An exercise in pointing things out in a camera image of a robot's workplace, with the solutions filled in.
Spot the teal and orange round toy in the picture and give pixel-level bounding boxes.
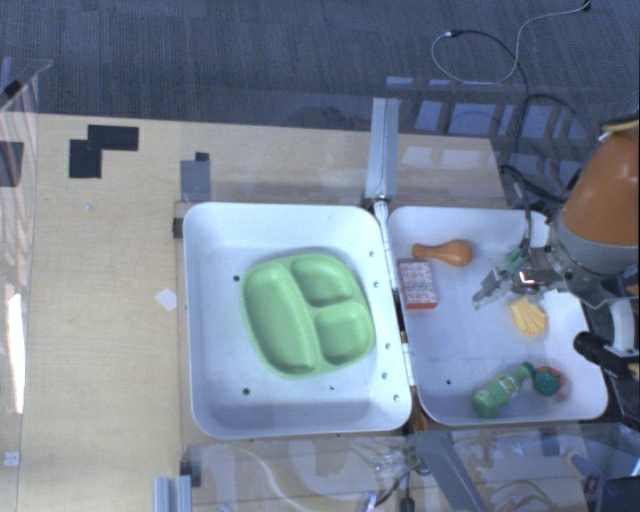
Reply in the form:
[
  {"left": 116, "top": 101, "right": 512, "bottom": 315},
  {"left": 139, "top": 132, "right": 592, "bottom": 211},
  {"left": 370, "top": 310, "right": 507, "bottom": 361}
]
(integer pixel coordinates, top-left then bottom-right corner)
[{"left": 530, "top": 365, "right": 567, "bottom": 398}]

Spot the yellow ridged toy shell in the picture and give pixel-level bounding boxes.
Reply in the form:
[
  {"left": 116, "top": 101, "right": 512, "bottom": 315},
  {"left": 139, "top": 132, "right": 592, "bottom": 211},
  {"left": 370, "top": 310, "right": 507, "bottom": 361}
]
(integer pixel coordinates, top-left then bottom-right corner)
[{"left": 509, "top": 294, "right": 549, "bottom": 338}]

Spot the orange toy chicken drumstick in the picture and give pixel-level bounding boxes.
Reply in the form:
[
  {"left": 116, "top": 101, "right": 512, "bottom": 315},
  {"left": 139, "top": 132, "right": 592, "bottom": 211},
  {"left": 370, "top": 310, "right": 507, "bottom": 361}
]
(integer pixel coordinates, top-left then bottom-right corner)
[{"left": 411, "top": 238, "right": 475, "bottom": 268}]

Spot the green plastic bottle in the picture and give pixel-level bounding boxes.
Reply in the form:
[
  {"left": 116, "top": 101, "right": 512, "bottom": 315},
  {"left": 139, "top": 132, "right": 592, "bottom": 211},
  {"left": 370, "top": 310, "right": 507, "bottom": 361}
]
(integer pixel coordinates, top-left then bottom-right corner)
[{"left": 471, "top": 361, "right": 537, "bottom": 420}]

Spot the green divided plate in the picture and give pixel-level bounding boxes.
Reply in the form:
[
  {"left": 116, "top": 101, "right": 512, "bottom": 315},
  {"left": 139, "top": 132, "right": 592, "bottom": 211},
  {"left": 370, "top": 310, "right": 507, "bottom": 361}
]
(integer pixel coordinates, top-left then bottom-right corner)
[{"left": 240, "top": 252, "right": 378, "bottom": 383}]

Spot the orange and white carton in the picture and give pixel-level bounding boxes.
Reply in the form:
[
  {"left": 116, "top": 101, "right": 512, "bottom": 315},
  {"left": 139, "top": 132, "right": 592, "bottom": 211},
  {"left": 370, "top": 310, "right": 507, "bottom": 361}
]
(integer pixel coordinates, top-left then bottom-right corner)
[{"left": 397, "top": 259, "right": 441, "bottom": 311}]

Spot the white plastic tray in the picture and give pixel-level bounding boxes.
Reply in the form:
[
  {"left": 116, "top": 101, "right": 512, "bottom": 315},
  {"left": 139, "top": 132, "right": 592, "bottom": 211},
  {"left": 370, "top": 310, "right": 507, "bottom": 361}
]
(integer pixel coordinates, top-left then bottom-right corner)
[
  {"left": 181, "top": 200, "right": 414, "bottom": 442},
  {"left": 386, "top": 205, "right": 611, "bottom": 428}
]

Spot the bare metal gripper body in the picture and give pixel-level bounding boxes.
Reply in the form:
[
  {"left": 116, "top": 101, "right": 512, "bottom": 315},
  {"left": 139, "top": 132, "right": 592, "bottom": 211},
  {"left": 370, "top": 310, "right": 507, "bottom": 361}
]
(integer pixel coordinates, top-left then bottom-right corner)
[{"left": 508, "top": 246, "right": 587, "bottom": 303}]

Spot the black cylinder on white bracket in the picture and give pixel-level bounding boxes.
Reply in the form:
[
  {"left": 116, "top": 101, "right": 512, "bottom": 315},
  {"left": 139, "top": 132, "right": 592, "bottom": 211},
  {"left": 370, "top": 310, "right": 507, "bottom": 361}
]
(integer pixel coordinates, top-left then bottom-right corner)
[{"left": 572, "top": 295, "right": 640, "bottom": 381}]

